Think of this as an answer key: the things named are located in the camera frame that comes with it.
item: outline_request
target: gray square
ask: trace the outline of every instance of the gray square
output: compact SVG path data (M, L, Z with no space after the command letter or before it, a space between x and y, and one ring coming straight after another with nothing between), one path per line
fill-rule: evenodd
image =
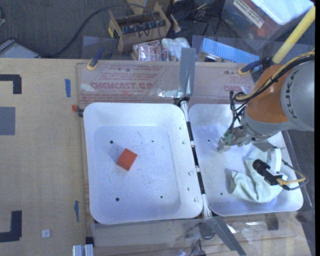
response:
M16 133L16 108L0 106L0 136L15 135Z

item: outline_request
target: table surface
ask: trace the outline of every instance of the table surface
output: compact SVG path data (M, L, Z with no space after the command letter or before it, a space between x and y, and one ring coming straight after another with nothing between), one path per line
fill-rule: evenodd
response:
M83 61L0 60L0 74L22 78L22 94L13 94L12 82L0 81L0 107L15 108L15 134L0 136L0 232L10 231L12 211L22 211L22 237L0 242L1 255L67 256L73 245L85 244L86 154L82 119L72 110L78 104L78 63ZM310 255L301 225L293 225L296 240L272 240L268 246L280 248L286 243L287 255ZM47 229L51 237L42 238ZM299 250L294 252L297 239Z

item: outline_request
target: dark floor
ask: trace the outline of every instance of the dark floor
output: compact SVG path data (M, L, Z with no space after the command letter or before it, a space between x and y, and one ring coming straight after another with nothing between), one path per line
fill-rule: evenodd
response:
M217 14L222 10L224 0L214 2ZM109 16L106 10L94 15L83 29L77 33L86 18L101 8L126 4L125 0L2 0L2 17L6 22L0 26L0 43L8 38L16 38L26 47L44 57L59 59L81 59L84 36L109 38ZM116 17L131 14L126 6L112 7ZM222 38L238 38L238 35L223 21L214 34L219 22L219 15L213 17L206 28L201 23L190 23L190 28L177 34L192 41L193 35L216 36ZM284 42L291 31L277 39ZM298 41L298 44L315 45L315 23L313 23ZM295 167L305 171L310 178L306 186L309 199L304 198L304 205L298 215L305 230L312 255L315 249L315 133L290 131L289 138L297 162Z

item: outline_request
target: yellow handle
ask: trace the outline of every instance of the yellow handle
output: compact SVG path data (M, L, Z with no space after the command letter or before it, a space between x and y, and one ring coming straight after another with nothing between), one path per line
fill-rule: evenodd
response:
M275 64L279 64L284 57L288 54L291 48L299 40L299 38L306 32L309 26L316 19L316 6L311 7L311 9L306 13L300 23L293 30L291 35L285 40L280 49L273 56L272 61Z

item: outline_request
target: small white square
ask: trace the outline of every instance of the small white square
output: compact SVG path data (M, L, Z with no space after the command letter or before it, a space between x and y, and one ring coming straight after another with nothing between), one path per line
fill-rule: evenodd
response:
M50 229L42 230L42 238L49 238L51 236Z

